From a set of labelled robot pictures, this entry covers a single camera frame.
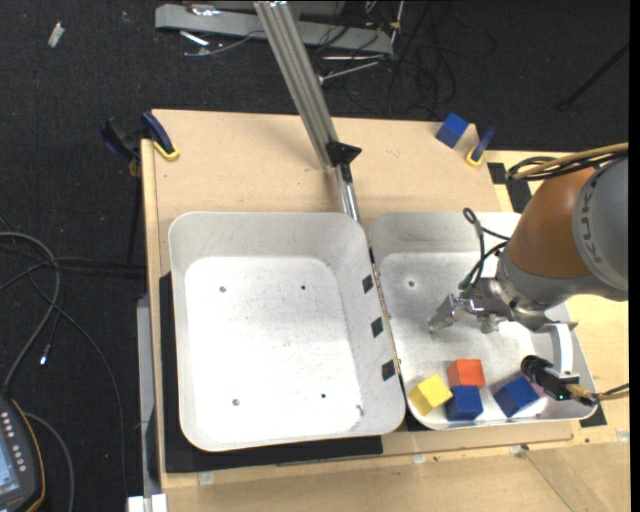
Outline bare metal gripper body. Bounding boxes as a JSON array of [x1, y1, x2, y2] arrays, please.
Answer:
[[463, 277, 550, 332]]

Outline blue cube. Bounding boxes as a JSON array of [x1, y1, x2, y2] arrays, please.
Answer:
[[444, 384, 485, 422], [434, 112, 471, 150], [492, 375, 541, 419]]

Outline white plastic tray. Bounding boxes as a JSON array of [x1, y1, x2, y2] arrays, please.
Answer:
[[167, 210, 407, 453], [368, 210, 600, 432]]

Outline pale wood board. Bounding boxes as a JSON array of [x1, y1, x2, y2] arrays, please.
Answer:
[[149, 108, 575, 491]]

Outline black cylinder on white bracket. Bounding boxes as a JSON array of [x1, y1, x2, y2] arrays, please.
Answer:
[[519, 322, 584, 402]]

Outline orange cube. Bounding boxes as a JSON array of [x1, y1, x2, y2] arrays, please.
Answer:
[[445, 358, 487, 389]]

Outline yellow cube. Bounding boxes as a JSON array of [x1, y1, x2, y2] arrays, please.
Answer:
[[407, 373, 454, 417]]

